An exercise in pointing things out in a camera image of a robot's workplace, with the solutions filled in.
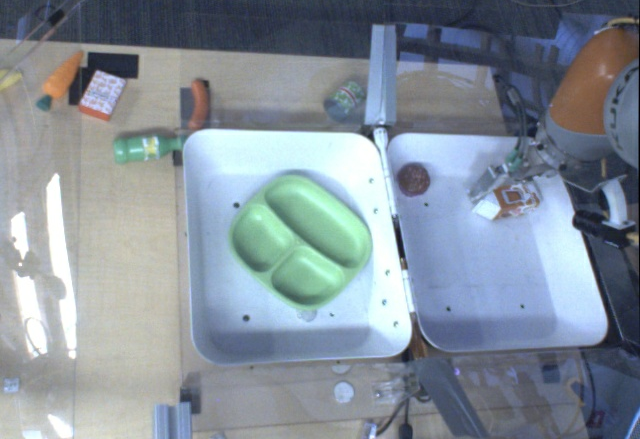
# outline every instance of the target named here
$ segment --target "toy carrot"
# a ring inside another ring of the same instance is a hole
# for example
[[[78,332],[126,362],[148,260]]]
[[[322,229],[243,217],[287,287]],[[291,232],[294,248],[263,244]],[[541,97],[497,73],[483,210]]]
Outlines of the toy carrot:
[[[36,104],[38,108],[49,110],[52,98],[60,99],[67,93],[73,79],[76,77],[83,55],[82,51],[74,53],[49,75],[49,78],[42,84],[44,96]]]

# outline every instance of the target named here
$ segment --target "carrot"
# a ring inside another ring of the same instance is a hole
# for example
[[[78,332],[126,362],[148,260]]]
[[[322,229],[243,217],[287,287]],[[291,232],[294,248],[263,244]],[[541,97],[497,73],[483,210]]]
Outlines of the carrot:
[[[82,51],[74,53],[49,75],[49,78],[42,84],[42,92],[45,93],[45,97],[60,99],[67,93],[76,77],[83,55]]]
[[[191,82],[191,94],[193,95],[193,114],[189,119],[189,129],[199,130],[204,126],[209,115],[209,90],[202,80]]]

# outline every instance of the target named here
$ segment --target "red and white box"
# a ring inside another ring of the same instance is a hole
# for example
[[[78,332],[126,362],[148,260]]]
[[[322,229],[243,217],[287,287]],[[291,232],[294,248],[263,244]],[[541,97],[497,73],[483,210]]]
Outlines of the red and white box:
[[[119,76],[110,75],[104,71],[96,71],[91,82],[84,91],[78,110],[84,114],[97,117],[103,121],[111,119],[118,99],[127,81]]]

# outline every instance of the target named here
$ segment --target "green bottle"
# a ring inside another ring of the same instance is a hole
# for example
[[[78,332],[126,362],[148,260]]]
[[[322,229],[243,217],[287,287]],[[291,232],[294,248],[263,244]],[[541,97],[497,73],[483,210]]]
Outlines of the green bottle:
[[[116,163],[146,162],[157,160],[171,151],[182,151],[186,136],[162,137],[160,135],[131,137],[113,141]]]

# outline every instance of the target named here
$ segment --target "white plastic tray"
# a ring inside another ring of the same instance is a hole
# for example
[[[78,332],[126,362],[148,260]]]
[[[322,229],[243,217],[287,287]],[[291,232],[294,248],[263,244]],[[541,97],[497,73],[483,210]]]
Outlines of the white plastic tray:
[[[283,174],[332,192],[369,227],[368,264],[317,313],[300,312],[238,265],[228,243],[238,207]],[[191,329],[216,364],[381,358],[411,336],[380,156],[351,133],[202,130],[184,148]]]
[[[573,208],[556,176],[537,180],[533,213],[489,221],[466,189],[513,148],[506,137],[403,134],[388,150],[394,174],[424,164],[431,186],[396,202],[422,333],[450,352],[589,346],[607,316]]]

